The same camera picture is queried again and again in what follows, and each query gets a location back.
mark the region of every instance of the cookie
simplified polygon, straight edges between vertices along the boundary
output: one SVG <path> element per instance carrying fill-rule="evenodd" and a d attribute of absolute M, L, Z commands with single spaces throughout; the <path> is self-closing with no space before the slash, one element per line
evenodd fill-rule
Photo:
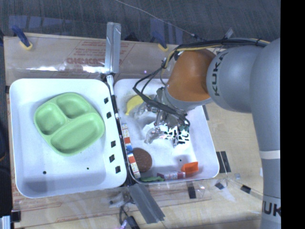
<path fill-rule="evenodd" d="M 152 167 L 152 156 L 148 152 L 139 147 L 135 147 L 132 152 L 140 172 L 146 172 Z"/>

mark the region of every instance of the white object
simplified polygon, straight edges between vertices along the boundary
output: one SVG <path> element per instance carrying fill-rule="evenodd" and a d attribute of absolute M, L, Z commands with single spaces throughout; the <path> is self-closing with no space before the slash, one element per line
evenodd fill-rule
<path fill-rule="evenodd" d="M 73 156 L 54 152 L 37 131 L 33 120 L 41 104 L 66 92 L 81 94 L 105 122 L 103 136 Z M 16 185 L 22 195 L 30 198 L 56 196 L 119 187 L 125 182 L 127 170 L 122 146 L 110 92 L 103 82 L 20 79 L 10 87 L 10 111 Z"/>
<path fill-rule="evenodd" d="M 117 106 L 122 123 L 126 123 L 129 130 L 133 148 L 140 147 L 152 156 L 152 167 L 141 177 L 155 177 L 157 173 L 173 170 L 181 170 L 183 164 L 198 161 L 199 171 L 193 176 L 180 179 L 179 181 L 200 180 L 215 177 L 219 172 L 219 163 L 212 141 L 211 133 L 204 115 L 202 106 L 188 112 L 190 121 L 191 141 L 186 149 L 174 148 L 172 140 L 155 139 L 151 144 L 144 142 L 146 132 L 143 128 L 155 120 L 155 116 L 148 115 L 139 119 L 133 118 L 132 114 L 125 115 L 127 102 L 136 95 L 132 89 L 138 79 L 122 79 L 114 85 L 117 96 Z M 145 81 L 139 83 L 141 89 Z M 144 94 L 156 95 L 158 88 L 163 86 L 160 80 L 153 79 L 145 88 Z"/>

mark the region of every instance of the cable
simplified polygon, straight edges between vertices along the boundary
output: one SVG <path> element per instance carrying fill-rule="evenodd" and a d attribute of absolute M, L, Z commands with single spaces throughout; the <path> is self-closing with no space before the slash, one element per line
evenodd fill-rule
<path fill-rule="evenodd" d="M 123 226 L 123 224 L 126 222 L 131 226 L 132 229 L 140 229 L 137 222 L 135 221 L 134 217 L 133 216 L 129 216 L 127 214 L 127 212 L 124 210 L 124 207 L 126 206 L 126 204 L 128 203 L 132 203 L 132 204 L 135 204 L 135 202 L 133 201 L 133 199 L 131 198 L 129 201 L 127 201 L 126 203 L 124 203 L 122 206 L 120 206 L 120 212 L 119 212 L 119 222 L 121 224 L 121 226 Z M 122 214 L 125 214 L 126 216 L 126 219 L 123 221 L 122 220 Z"/>
<path fill-rule="evenodd" d="M 162 80 L 162 74 L 164 73 L 164 70 L 168 67 L 169 61 L 174 57 L 175 53 L 177 52 L 182 52 L 182 51 L 196 51 L 196 50 L 202 50 L 202 49 L 207 49 L 207 48 L 214 48 L 214 47 L 219 47 L 219 46 L 246 46 L 246 45 L 254 45 L 254 46 L 261 46 L 265 47 L 268 45 L 269 42 L 263 41 L 260 39 L 249 39 L 249 38 L 224 38 L 221 40 L 212 40 L 212 41 L 203 41 L 203 42 L 195 42 L 195 43 L 190 43 L 190 44 L 181 44 L 177 46 L 174 50 L 172 50 L 167 58 L 162 62 L 161 67 L 157 69 L 156 71 L 152 72 L 151 74 L 141 78 L 138 80 L 134 87 L 132 88 L 142 99 L 144 102 L 146 102 L 148 105 L 155 107 L 157 109 L 163 110 L 169 114 L 172 114 L 176 117 L 178 117 L 181 121 L 184 123 L 187 123 L 187 125 L 190 125 L 190 122 L 186 119 L 184 115 L 179 114 L 175 109 L 164 105 L 158 101 L 154 101 L 150 99 L 148 96 L 146 96 L 143 92 L 145 87 L 149 84 L 149 82 L 156 76 L 158 72 L 160 72 L 160 79 L 161 82 L 165 84 L 165 82 Z M 149 80 L 144 84 L 143 88 L 141 91 L 137 89 L 137 85 L 148 79 Z"/>
<path fill-rule="evenodd" d="M 143 13 L 146 13 L 147 15 L 149 15 L 149 16 L 151 16 L 151 17 L 153 17 L 153 18 L 155 18 L 155 19 L 157 19 L 157 20 L 159 20 L 159 21 L 161 21 L 161 22 L 163 22 L 163 23 L 166 23 L 166 24 L 168 24 L 168 25 L 171 25 L 171 26 L 173 26 L 173 27 L 176 27 L 176 28 L 182 30 L 183 32 L 185 32 L 185 33 L 191 35 L 192 37 L 195 37 L 195 38 L 196 38 L 196 36 L 197 36 L 196 34 L 190 33 L 190 32 L 188 32 L 187 30 L 184 30 L 184 29 L 182 29 L 182 28 L 180 28 L 180 27 L 178 27 L 178 26 L 176 26 L 176 25 L 173 25 L 173 24 L 171 24 L 171 23 L 169 23 L 169 22 L 166 22 L 166 21 L 164 21 L 164 20 L 162 20 L 162 19 L 156 17 L 155 15 L 153 15 L 153 14 L 151 14 L 151 13 L 149 13 L 149 12 L 143 10 L 143 9 L 140 9 L 140 8 L 135 7 L 135 6 L 133 6 L 133 5 L 130 5 L 130 4 L 128 4 L 128 3 L 122 2 L 122 1 L 120 1 L 120 0 L 115 0 L 115 1 L 118 2 L 118 3 L 121 3 L 121 4 L 125 5 L 125 6 L 128 6 L 128 7 L 130 7 L 130 8 L 133 8 L 133 9 L 136 9 L 136 10 L 141 11 L 141 12 L 143 12 Z"/>

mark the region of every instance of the gray carpet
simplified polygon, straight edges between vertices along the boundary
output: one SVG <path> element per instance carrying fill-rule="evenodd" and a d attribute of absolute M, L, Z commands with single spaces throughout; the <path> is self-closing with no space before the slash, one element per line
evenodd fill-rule
<path fill-rule="evenodd" d="M 112 21 L 131 41 L 152 42 L 156 32 L 170 44 L 214 40 L 230 28 L 234 37 L 273 41 L 281 32 L 281 0 L 0 0 L 0 17 L 8 36 L 17 25 L 24 32 L 105 38 Z M 7 121 L 1 47 L 0 128 L 6 140 Z M 0 162 L 0 216 L 11 209 L 9 167 L 6 155 Z"/>

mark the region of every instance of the green plate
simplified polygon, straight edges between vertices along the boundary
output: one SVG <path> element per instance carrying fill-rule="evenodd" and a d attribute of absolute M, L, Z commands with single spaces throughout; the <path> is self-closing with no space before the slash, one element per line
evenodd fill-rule
<path fill-rule="evenodd" d="M 47 143 L 64 156 L 77 154 L 97 141 L 105 123 L 80 94 L 64 93 L 37 108 L 34 123 Z"/>

